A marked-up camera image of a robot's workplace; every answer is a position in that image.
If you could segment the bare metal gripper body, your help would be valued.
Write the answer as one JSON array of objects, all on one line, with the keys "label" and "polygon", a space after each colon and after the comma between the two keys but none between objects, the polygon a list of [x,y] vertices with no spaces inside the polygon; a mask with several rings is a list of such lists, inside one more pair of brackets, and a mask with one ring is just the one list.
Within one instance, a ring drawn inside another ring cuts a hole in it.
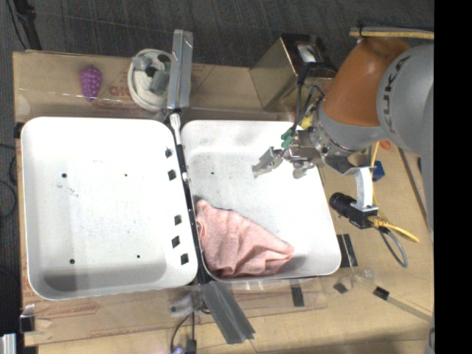
[{"label": "bare metal gripper body", "polygon": [[354,150],[333,141],[321,128],[308,130],[289,128],[282,135],[283,158],[290,163],[307,161],[334,170],[350,170],[355,165],[349,157]]}]

